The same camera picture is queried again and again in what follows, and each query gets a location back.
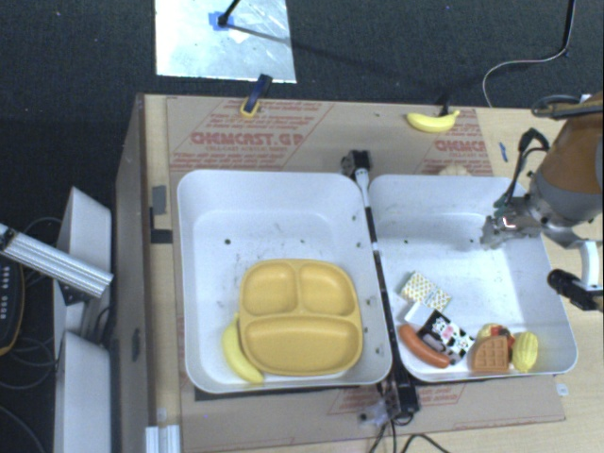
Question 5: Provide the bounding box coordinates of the black block with thin wires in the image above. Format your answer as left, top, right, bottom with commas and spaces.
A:
379, 378, 422, 420
341, 149, 375, 176

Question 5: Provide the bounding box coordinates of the thin black and white rod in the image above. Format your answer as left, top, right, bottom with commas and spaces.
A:
354, 167, 405, 388

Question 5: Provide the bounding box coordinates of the cow print milk carton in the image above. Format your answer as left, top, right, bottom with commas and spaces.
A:
403, 300, 476, 365

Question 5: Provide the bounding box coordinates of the white plastic tray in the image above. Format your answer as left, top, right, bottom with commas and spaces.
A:
367, 173, 579, 384
176, 168, 394, 394

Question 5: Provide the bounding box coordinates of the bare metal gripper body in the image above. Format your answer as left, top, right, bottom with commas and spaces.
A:
492, 195, 549, 246

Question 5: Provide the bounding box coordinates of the yellow patterned white carton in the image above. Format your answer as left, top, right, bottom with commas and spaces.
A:
400, 271, 453, 313

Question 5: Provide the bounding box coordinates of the yellow divided plate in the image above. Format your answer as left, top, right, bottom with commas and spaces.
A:
237, 258, 365, 378

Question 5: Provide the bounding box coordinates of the black cylinder on white bracket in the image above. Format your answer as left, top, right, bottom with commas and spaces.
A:
546, 239, 604, 313

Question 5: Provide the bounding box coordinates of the orange sausage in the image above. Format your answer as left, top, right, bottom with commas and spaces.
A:
397, 324, 452, 370

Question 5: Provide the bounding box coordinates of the yellow corn cob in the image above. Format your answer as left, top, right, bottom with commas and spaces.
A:
511, 330, 541, 374

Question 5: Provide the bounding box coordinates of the yellow banana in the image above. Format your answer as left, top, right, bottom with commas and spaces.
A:
406, 109, 461, 135
220, 310, 266, 386

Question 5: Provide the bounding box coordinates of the brown waffle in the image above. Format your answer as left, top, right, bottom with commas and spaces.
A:
470, 335, 513, 375

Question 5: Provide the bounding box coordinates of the brown cardboard board red print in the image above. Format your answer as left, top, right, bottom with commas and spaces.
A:
164, 96, 567, 444

